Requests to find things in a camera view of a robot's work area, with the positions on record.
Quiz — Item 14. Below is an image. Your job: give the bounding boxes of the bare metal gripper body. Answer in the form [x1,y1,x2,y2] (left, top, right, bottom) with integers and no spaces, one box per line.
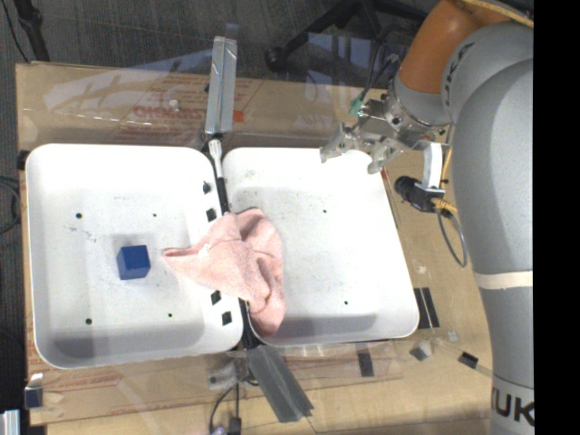
[355,98,446,150]

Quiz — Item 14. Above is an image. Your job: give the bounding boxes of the white plastic tray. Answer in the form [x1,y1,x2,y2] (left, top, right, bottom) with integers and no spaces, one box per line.
[24,142,247,371]
[221,146,421,348]

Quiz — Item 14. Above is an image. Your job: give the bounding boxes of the thin black and white rod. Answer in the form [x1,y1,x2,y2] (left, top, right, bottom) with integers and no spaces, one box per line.
[208,139,255,351]

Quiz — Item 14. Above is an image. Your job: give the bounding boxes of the pink cloth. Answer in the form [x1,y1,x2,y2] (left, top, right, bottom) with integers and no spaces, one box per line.
[162,207,288,338]

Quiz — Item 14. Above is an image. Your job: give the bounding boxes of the brown cardboard board red print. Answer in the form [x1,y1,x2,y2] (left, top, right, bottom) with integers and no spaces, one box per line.
[15,61,405,427]

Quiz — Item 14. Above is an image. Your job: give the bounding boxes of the blue cube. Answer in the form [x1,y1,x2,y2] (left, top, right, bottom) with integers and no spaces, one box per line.
[115,244,152,282]

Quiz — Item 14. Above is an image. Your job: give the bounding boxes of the black cylinder on white bracket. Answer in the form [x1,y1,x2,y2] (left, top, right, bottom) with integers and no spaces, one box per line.
[393,141,450,214]

